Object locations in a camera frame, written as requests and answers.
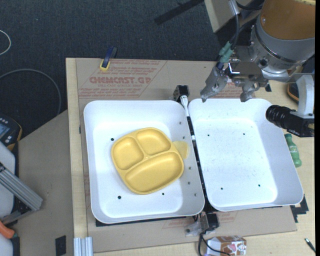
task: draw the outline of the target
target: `gray carpet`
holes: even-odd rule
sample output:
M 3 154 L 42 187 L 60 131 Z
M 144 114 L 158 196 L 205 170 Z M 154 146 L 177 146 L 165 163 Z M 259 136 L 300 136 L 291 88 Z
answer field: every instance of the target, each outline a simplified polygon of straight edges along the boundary
M 0 55 L 0 77 L 33 69 L 51 77 L 67 108 L 65 59 L 104 58 L 108 46 L 119 59 L 214 61 L 234 33 L 213 33 L 203 0 L 7 1 L 0 30 L 12 41 Z M 0 33 L 0 53 L 8 39 Z M 0 113 L 15 119 L 26 136 L 59 110 L 59 95 L 41 73 L 21 71 L 0 78 Z

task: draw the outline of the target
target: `yellow plastic plate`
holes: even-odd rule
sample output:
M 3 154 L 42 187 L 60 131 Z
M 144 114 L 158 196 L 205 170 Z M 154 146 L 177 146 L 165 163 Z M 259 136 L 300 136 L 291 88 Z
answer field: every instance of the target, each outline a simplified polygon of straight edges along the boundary
M 135 130 L 115 141 L 111 157 L 126 186 L 141 195 L 170 185 L 184 171 L 174 143 L 152 127 Z

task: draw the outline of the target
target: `green bottle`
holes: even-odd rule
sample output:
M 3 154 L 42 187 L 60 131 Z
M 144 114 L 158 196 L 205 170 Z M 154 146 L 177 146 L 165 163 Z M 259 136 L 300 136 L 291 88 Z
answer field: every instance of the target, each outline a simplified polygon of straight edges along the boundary
M 301 162 L 300 157 L 299 157 L 298 147 L 292 141 L 292 135 L 290 133 L 287 133 L 286 135 L 284 135 L 284 137 L 285 137 L 286 143 L 287 143 L 287 145 L 289 147 L 294 166 L 295 167 L 301 166 L 302 162 Z

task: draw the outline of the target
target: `black clip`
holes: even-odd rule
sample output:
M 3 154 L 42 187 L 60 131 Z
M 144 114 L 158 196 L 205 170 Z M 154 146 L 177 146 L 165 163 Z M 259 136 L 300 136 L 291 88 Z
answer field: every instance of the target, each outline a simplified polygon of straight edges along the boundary
M 101 61 L 100 70 L 107 71 L 110 66 L 110 59 L 113 59 L 117 54 L 118 48 L 110 46 L 106 52 L 105 58 Z

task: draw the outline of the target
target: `orange handle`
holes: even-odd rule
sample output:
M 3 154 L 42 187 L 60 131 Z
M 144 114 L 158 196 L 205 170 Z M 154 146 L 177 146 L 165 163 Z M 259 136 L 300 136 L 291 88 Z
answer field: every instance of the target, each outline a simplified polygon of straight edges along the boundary
M 5 238 L 11 239 L 15 231 L 6 227 L 1 221 L 0 221 L 0 234 L 2 234 Z

